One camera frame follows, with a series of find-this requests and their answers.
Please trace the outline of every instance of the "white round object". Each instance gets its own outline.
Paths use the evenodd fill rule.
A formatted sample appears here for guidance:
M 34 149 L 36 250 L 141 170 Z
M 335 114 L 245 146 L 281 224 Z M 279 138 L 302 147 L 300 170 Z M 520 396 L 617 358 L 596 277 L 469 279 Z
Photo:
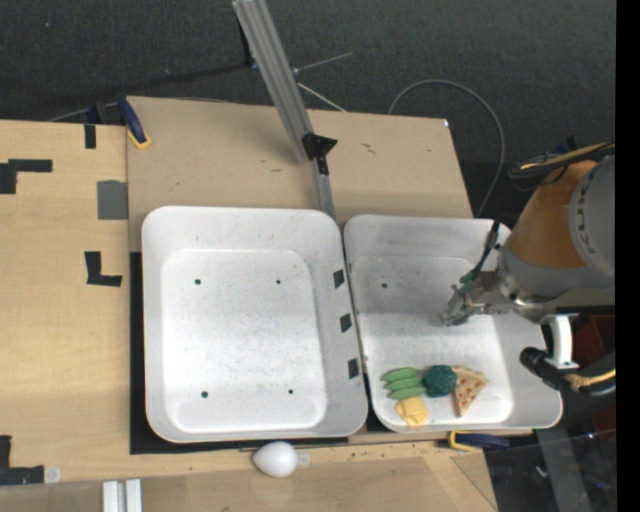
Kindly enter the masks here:
M 298 467 L 298 454 L 289 443 L 274 441 L 254 452 L 253 463 L 266 475 L 282 478 Z

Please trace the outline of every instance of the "empty white tray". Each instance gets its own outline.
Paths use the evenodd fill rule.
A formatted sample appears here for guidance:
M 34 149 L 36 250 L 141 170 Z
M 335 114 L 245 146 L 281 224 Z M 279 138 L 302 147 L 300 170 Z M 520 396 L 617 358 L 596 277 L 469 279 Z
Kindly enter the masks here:
M 562 414 L 560 394 L 524 368 L 525 347 L 545 349 L 539 326 L 516 313 L 477 315 L 460 326 L 440 321 L 451 285 L 478 262 L 490 220 L 363 215 L 345 227 L 360 340 L 373 408 L 396 432 L 416 432 L 395 412 L 380 377 L 394 368 L 467 366 L 489 384 L 467 413 L 455 415 L 451 396 L 423 397 L 427 424 L 418 431 L 545 428 Z M 501 226 L 500 241 L 508 235 Z M 492 251 L 485 269 L 495 268 Z
M 314 210 L 167 206 L 142 227 L 146 412 L 172 442 L 345 436 L 367 399 L 342 240 Z

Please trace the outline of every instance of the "wooden table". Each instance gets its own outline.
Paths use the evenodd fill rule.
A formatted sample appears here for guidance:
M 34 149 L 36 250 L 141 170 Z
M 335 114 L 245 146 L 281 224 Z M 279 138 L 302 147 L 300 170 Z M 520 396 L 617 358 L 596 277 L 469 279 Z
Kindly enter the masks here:
M 57 467 L 63 482 L 255 474 L 250 453 L 238 450 L 130 455 L 129 254 L 137 249 L 137 226 L 149 209 L 167 203 L 314 207 L 311 176 L 292 160 L 271 107 L 130 101 L 153 140 L 146 153 L 127 142 L 120 126 L 96 126 L 92 148 L 91 130 L 80 124 L 0 121 L 0 163 L 53 162 L 50 173 L 19 172 L 16 193 L 0 194 L 0 434 L 13 436 L 12 466 Z M 311 114 L 319 133 L 340 141 L 329 161 L 341 223 L 364 212 L 471 216 L 442 120 Z M 184 130 L 175 131 L 189 116 L 198 120 L 192 124 L 198 133 L 202 122 L 205 133 L 219 135 L 208 137 L 206 150 L 189 142 Z M 171 119 L 181 140 L 166 139 Z M 247 126 L 252 127 L 247 136 L 258 143 L 243 143 L 239 150 L 237 139 L 232 144 L 234 130 L 247 133 Z M 268 135 L 260 141 L 266 127 Z M 179 162 L 190 169 L 184 186 L 178 186 L 187 190 L 182 195 L 170 182 Z M 235 175 L 229 174 L 231 164 Z M 243 166 L 249 172 L 240 176 Z M 211 194 L 190 196 L 189 187 L 197 190 L 202 179 L 214 181 Z M 106 181 L 129 183 L 129 222 L 98 218 L 98 183 Z M 272 192 L 267 196 L 265 186 Z M 87 284 L 88 251 L 101 253 L 102 274 L 122 276 L 120 286 Z M 395 436 L 370 435 L 360 432 L 347 446 L 307 449 L 311 464 L 300 472 L 324 468 L 331 474 L 339 465 L 338 478 L 338 468 L 347 468 L 342 464 L 363 464 L 362 471 L 391 478 L 396 466 L 389 460 L 401 468 L 419 459 L 454 507 L 441 510 L 494 509 L 481 454 L 470 471 L 462 471 L 457 452 L 424 437 L 398 442 Z M 33 488 L 30 495 L 37 492 L 43 491 Z M 378 492 L 382 496 L 384 486 Z

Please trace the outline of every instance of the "blue clamp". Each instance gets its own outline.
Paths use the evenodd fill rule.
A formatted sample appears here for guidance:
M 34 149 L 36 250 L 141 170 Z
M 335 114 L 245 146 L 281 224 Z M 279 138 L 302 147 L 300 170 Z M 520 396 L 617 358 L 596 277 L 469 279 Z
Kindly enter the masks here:
M 118 100 L 118 109 L 127 123 L 127 136 L 138 149 L 145 149 L 151 144 L 151 138 L 146 134 L 136 115 L 135 110 L 127 100 Z

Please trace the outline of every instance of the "pizza slice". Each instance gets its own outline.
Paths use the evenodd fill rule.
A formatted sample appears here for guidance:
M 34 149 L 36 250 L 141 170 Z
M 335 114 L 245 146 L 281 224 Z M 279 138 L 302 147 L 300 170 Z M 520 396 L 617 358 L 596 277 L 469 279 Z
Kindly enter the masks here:
M 454 366 L 452 369 L 458 376 L 453 393 L 456 414 L 460 417 L 467 412 L 480 391 L 484 389 L 489 381 L 482 373 L 470 368 Z

